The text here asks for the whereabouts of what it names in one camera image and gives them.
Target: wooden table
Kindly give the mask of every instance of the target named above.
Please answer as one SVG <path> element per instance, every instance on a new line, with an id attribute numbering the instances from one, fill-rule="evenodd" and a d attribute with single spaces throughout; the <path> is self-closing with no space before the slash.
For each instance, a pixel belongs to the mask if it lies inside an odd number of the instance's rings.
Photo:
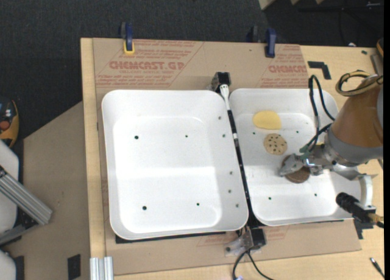
<path id="1" fill-rule="evenodd" d="M 309 69 L 309 74 L 316 74 L 323 89 L 336 99 L 339 107 L 345 101 L 336 94 L 335 83 L 343 73 L 362 69 L 374 73 L 370 54 L 375 49 L 354 47 L 316 47 L 302 46 L 305 61 L 325 62 L 332 75 L 332 80 L 324 80 L 320 69 Z M 102 189 L 99 164 L 98 131 L 96 128 L 97 111 L 94 90 L 93 39 L 81 39 L 83 107 L 85 117 L 85 143 L 87 156 L 88 210 L 90 228 L 91 257 L 106 256 L 104 219 L 102 210 Z M 362 172 L 379 174 L 374 178 L 374 200 L 377 212 L 383 214 L 383 172 L 376 161 L 361 167 Z M 328 254 L 321 256 L 300 257 L 263 261 L 258 264 L 261 271 L 273 279 L 381 279 L 369 258 L 374 257 L 384 269 L 384 231 L 380 228 L 365 230 L 362 250 L 351 253 Z M 232 266 L 189 268 L 183 270 L 159 271 L 137 275 L 116 276 L 117 280 L 164 280 L 164 279 L 231 279 Z M 260 279 L 251 263 L 239 265 L 236 274 L 244 279 Z"/>

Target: blue clamp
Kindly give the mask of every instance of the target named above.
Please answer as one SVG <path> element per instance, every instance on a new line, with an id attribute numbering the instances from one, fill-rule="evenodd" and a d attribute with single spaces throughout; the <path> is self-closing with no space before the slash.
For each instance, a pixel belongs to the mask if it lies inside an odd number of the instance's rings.
<path id="1" fill-rule="evenodd" d="M 266 42 L 265 47 L 266 57 L 275 57 L 275 43 L 276 43 L 276 31 L 272 28 L 268 28 L 266 31 Z"/>
<path id="2" fill-rule="evenodd" d="M 119 35 L 123 39 L 123 50 L 126 55 L 132 55 L 135 52 L 133 41 L 133 27 L 131 24 L 121 23 Z"/>

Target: cardboard sheet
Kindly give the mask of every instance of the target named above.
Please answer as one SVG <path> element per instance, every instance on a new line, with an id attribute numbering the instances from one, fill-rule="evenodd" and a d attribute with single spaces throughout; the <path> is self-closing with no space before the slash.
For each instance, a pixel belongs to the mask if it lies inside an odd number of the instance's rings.
<path id="1" fill-rule="evenodd" d="M 224 244 L 235 232 L 117 244 L 108 214 L 101 101 L 113 89 L 206 89 L 218 71 L 230 73 L 237 88 L 306 88 L 307 70 L 300 46 L 277 44 L 266 58 L 261 43 L 135 40 L 135 54 L 124 55 L 120 39 L 93 39 L 107 256 L 116 275 L 227 264 Z M 338 253 L 360 249 L 353 222 L 265 227 L 268 244 L 258 260 Z"/>

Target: dark floor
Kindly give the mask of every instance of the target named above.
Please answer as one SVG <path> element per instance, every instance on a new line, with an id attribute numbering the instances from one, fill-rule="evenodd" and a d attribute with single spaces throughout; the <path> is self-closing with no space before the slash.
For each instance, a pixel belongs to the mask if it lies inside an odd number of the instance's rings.
<path id="1" fill-rule="evenodd" d="M 365 5 L 384 0 L 0 0 L 0 95 L 16 101 L 20 137 L 82 100 L 80 38 L 117 37 L 121 21 L 135 38 L 244 42 L 258 25 L 279 43 L 373 47 L 383 36 L 384 12 L 310 12 L 299 8 Z"/>

